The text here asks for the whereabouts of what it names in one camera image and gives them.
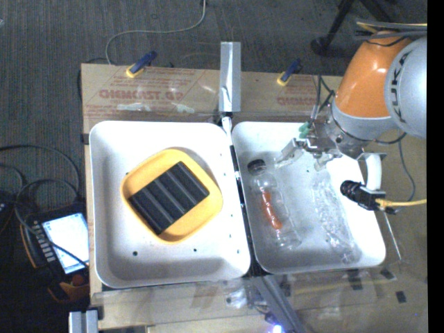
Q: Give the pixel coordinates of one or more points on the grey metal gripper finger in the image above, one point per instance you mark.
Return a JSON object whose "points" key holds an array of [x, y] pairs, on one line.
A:
{"points": [[324, 159], [291, 149]]}

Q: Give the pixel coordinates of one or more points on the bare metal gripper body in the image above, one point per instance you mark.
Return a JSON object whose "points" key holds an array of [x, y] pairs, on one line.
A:
{"points": [[327, 139]]}

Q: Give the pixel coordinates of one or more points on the yellow plate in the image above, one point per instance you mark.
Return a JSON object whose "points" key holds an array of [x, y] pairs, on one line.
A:
{"points": [[204, 213]]}

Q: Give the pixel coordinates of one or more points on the white plastic tray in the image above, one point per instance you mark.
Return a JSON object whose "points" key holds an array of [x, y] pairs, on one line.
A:
{"points": [[114, 220], [305, 252]]}

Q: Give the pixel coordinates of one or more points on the clear bottle with black cap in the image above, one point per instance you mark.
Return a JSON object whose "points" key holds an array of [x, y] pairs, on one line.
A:
{"points": [[272, 203]]}

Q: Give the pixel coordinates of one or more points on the black cylinder on white bracket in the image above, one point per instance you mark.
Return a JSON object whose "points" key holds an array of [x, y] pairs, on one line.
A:
{"points": [[359, 193]]}

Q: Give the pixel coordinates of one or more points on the black ribbed block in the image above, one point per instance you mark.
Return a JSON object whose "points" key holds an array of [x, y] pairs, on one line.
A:
{"points": [[168, 198]]}

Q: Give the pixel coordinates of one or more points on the black office chair base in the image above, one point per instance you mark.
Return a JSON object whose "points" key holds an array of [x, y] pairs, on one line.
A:
{"points": [[343, 9]]}

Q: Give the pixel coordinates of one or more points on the crumpled clear plastic bottle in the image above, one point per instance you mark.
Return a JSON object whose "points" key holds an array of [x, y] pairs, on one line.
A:
{"points": [[331, 213]]}

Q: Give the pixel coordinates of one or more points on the brown cardboard board, red print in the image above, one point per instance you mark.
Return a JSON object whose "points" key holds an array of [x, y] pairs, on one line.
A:
{"points": [[145, 92]]}

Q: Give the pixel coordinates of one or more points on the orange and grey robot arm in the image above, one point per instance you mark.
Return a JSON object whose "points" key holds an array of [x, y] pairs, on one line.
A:
{"points": [[364, 82]]}

